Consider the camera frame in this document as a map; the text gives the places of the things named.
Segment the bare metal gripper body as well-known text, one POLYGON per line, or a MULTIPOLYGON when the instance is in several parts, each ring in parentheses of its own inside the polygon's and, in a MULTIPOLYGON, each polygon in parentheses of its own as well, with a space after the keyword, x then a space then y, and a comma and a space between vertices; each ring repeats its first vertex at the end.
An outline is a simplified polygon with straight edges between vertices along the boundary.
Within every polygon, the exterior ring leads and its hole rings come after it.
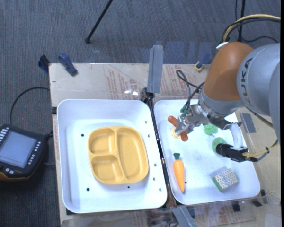
POLYGON ((194 123, 195 127, 209 123, 221 130, 230 129, 232 125, 241 126, 241 122, 229 122, 225 119, 226 115, 217 113, 207 107, 202 108, 199 104, 184 105, 180 112, 179 118, 184 123, 194 123))

